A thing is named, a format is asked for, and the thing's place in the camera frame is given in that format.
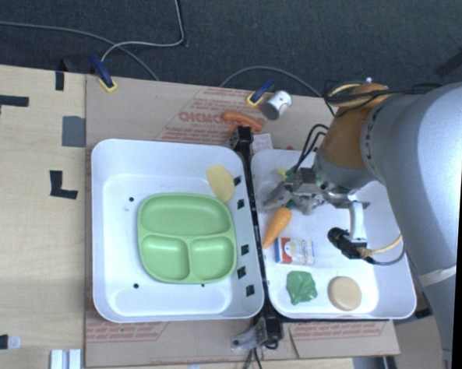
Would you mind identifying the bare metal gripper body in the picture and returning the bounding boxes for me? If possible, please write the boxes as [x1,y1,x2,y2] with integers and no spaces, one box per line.
[288,166,352,216]

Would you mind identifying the orange carrot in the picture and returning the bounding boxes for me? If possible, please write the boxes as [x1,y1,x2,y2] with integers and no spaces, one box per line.
[262,206,294,251]

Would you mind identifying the small white carton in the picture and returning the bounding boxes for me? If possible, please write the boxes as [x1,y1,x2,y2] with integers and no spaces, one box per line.
[273,236,316,268]

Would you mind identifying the pale pink packet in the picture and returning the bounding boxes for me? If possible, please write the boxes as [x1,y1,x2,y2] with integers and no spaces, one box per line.
[251,132,275,153]

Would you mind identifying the yellow potato chip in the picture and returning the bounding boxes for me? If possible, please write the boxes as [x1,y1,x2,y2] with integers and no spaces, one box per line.
[203,163,238,205]

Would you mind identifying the white plastic tray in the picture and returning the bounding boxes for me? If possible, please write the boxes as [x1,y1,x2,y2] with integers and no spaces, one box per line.
[241,146,427,328]
[80,136,274,333]

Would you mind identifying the green lettuce leaf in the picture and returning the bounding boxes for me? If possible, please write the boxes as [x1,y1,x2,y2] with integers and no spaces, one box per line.
[284,269,320,308]

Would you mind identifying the orange sausage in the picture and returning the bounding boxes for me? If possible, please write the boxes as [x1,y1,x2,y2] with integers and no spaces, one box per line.
[220,109,266,132]

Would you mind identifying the white can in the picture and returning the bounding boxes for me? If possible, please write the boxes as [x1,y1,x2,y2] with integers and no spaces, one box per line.
[259,88,294,123]

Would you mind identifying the beige round biscuit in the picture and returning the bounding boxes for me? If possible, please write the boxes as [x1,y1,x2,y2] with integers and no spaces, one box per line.
[326,274,365,313]

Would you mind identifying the green divided plate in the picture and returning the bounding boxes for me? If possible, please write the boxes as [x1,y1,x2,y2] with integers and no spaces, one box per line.
[132,190,242,289]

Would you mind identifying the brown cardboard board red print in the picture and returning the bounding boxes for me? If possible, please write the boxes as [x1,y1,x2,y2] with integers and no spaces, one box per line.
[67,72,418,369]

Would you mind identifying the black cylinder on white bracket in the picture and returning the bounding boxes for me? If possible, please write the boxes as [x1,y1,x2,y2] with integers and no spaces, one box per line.
[326,199,372,262]

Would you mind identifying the black block with thin wires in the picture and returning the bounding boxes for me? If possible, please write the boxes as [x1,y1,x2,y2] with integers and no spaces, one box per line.
[257,316,286,351]
[227,125,256,154]

